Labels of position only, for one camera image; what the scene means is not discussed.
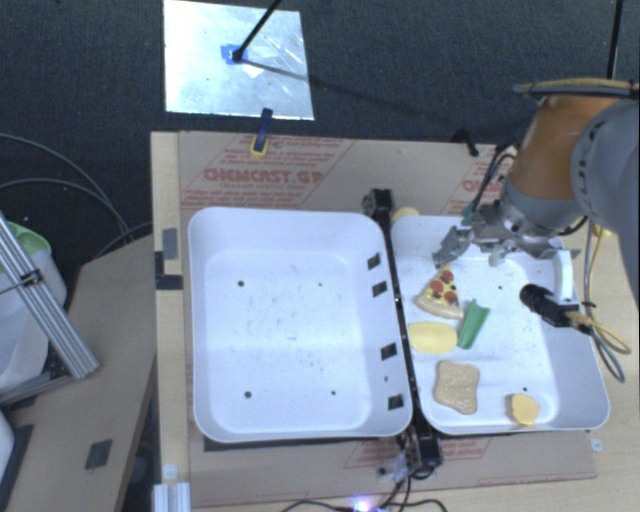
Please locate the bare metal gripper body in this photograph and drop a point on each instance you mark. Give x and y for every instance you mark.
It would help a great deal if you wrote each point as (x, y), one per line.
(515, 231)

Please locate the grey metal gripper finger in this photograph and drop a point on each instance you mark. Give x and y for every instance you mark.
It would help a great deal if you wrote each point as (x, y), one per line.
(450, 247)
(501, 252)

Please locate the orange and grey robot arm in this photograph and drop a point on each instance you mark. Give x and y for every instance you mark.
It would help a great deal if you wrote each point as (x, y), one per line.
(550, 150)

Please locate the toy pizza slice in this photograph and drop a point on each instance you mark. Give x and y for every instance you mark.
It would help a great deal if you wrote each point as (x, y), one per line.
(440, 295)

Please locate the pale yellow round toy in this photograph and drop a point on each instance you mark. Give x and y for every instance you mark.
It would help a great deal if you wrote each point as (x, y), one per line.
(404, 214)

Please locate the green toy celery stick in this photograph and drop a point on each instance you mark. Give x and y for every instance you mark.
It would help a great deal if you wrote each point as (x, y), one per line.
(472, 325)

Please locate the thin black rod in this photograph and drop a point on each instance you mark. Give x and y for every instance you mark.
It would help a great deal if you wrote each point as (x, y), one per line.
(400, 310)

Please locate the yellow toy potato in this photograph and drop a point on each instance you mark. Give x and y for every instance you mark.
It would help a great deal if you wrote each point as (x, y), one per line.
(432, 337)

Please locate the white plastic tray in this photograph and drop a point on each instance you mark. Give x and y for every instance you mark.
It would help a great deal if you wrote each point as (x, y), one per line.
(280, 325)
(510, 360)

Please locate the tan toy bread slice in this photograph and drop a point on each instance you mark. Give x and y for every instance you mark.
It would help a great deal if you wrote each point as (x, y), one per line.
(456, 387)

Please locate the yellow toy crisp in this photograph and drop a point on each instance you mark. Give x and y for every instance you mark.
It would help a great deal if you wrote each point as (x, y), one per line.
(525, 409)

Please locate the brown cardboard board, red print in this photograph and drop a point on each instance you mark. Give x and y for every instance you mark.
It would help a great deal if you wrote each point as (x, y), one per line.
(300, 170)

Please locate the black cylinder on white bracket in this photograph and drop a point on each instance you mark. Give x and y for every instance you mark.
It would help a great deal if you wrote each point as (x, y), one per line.
(542, 302)

